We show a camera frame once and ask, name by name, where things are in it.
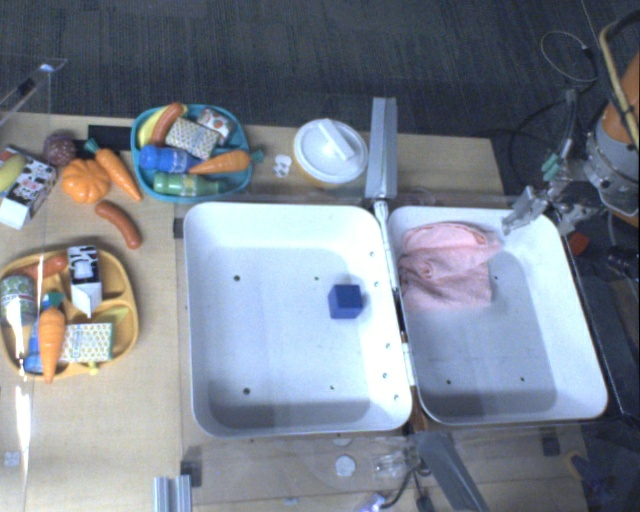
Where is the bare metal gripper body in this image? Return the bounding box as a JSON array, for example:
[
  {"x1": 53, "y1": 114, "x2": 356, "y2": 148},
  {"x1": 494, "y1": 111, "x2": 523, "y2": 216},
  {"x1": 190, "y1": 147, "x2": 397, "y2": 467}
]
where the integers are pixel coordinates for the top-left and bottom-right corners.
[{"x1": 543, "y1": 160, "x2": 640, "y2": 227}]

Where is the pink cloth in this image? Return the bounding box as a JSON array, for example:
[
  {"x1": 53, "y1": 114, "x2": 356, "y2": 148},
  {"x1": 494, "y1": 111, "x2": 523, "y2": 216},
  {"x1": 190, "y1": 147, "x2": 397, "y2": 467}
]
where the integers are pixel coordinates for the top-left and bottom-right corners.
[{"x1": 396, "y1": 221, "x2": 504, "y2": 313}]

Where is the white plastic tray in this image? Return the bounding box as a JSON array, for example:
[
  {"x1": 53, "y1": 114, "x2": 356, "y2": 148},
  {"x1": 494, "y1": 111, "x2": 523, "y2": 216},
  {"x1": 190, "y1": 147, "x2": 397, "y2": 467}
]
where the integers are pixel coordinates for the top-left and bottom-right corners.
[
  {"x1": 182, "y1": 201, "x2": 414, "y2": 440},
  {"x1": 387, "y1": 205, "x2": 610, "y2": 427}
]

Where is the blue cube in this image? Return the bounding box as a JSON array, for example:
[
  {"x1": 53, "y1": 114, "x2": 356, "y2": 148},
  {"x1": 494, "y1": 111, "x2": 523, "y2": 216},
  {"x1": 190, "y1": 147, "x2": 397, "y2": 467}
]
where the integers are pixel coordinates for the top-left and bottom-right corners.
[{"x1": 327, "y1": 283, "x2": 364, "y2": 321}]

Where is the clear plastic bottle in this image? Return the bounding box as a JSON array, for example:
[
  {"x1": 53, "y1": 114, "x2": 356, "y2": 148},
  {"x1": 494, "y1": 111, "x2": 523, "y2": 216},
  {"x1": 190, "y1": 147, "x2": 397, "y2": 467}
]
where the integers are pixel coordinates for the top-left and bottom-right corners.
[{"x1": 371, "y1": 449, "x2": 422, "y2": 479}]

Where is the blue divided plate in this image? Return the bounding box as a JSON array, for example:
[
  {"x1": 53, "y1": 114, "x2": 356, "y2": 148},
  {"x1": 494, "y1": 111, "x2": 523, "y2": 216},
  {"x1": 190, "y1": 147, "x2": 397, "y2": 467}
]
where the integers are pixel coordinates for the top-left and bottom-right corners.
[{"x1": 130, "y1": 103, "x2": 253, "y2": 203}]

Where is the orange carrot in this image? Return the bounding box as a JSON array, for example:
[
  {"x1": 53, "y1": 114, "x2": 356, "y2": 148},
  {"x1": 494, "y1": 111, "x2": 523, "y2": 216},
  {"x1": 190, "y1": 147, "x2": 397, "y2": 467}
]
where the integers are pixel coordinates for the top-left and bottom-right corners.
[
  {"x1": 37, "y1": 291, "x2": 68, "y2": 386},
  {"x1": 188, "y1": 148, "x2": 264, "y2": 177},
  {"x1": 83, "y1": 138, "x2": 144, "y2": 203}
]

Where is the white can with orange print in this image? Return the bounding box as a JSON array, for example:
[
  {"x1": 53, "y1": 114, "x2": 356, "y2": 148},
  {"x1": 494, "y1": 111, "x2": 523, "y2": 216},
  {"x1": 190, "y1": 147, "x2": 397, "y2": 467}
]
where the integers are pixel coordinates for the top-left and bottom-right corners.
[{"x1": 195, "y1": 107, "x2": 238, "y2": 147}]

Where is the green bottle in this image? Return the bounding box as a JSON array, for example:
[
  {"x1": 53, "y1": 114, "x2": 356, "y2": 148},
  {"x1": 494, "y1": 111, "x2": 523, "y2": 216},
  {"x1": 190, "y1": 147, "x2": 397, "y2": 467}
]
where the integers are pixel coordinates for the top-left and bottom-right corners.
[{"x1": 152, "y1": 171, "x2": 228, "y2": 198}]

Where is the yellow patterned carton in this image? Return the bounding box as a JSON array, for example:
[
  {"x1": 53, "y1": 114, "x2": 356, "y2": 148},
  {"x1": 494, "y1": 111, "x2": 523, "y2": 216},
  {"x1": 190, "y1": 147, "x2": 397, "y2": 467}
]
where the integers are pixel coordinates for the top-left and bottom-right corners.
[
  {"x1": 59, "y1": 321, "x2": 116, "y2": 364},
  {"x1": 164, "y1": 116, "x2": 222, "y2": 161}
]

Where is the blue bottle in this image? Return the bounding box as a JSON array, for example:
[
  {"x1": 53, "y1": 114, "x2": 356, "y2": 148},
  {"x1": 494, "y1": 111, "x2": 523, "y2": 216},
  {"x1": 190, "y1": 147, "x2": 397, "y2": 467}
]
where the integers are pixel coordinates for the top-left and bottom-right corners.
[
  {"x1": 138, "y1": 144, "x2": 204, "y2": 174},
  {"x1": 23, "y1": 319, "x2": 47, "y2": 376}
]

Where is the orange-brown sausage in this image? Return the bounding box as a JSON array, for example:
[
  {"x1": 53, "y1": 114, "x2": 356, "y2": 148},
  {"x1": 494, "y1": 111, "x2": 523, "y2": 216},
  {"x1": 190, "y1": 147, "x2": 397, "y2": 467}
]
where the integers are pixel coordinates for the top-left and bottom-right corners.
[
  {"x1": 150, "y1": 102, "x2": 186, "y2": 147},
  {"x1": 21, "y1": 253, "x2": 69, "y2": 281},
  {"x1": 94, "y1": 200, "x2": 144, "y2": 251}
]

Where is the yellow banana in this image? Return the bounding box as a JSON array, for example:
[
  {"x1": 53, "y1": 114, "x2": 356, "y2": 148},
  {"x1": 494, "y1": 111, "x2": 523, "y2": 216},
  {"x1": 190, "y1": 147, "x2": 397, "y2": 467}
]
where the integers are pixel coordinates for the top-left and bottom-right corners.
[
  {"x1": 0, "y1": 153, "x2": 27, "y2": 194},
  {"x1": 136, "y1": 104, "x2": 189, "y2": 149}
]

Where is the yellow divided plate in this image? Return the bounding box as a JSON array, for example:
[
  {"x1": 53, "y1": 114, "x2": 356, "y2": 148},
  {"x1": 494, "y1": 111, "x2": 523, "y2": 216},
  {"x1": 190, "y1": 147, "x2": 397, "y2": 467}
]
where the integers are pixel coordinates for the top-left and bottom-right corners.
[{"x1": 0, "y1": 247, "x2": 140, "y2": 383}]

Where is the orange pumpkin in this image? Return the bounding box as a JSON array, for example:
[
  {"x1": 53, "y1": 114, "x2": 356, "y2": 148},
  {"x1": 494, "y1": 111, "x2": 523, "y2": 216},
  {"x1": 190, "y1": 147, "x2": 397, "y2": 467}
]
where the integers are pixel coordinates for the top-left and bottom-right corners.
[{"x1": 60, "y1": 158, "x2": 113, "y2": 205}]

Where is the cow print milk carton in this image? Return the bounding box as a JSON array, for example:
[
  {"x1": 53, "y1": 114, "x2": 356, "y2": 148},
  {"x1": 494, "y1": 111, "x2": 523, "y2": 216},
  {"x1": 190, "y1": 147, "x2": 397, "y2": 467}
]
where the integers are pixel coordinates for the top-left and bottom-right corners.
[
  {"x1": 0, "y1": 145, "x2": 58, "y2": 232},
  {"x1": 66, "y1": 244, "x2": 104, "y2": 319}
]

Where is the brown ball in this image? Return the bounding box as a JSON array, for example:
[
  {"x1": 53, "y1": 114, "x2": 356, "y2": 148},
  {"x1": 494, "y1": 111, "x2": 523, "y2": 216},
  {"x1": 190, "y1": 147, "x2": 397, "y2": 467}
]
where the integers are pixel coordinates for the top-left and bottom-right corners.
[{"x1": 41, "y1": 131, "x2": 78, "y2": 168}]

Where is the green patterned can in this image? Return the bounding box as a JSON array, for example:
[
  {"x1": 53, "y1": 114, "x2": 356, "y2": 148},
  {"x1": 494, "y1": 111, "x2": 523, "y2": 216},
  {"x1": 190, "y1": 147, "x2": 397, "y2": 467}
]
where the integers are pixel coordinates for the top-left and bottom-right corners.
[{"x1": 0, "y1": 274, "x2": 39, "y2": 329}]

